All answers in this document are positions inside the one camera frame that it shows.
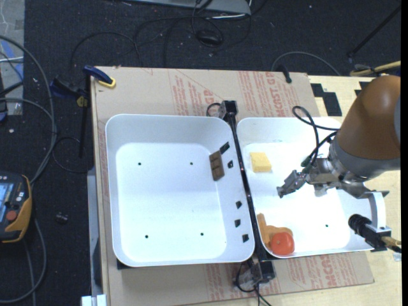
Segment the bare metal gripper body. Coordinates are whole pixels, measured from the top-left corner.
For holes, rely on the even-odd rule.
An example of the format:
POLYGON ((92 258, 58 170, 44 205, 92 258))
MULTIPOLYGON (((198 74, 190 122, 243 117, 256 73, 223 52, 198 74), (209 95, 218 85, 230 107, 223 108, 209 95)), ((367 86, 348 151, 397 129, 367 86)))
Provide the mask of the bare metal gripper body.
POLYGON ((334 159, 317 158, 306 174, 306 183, 312 185, 315 191, 327 191, 341 187, 342 178, 347 173, 343 164, 334 159))

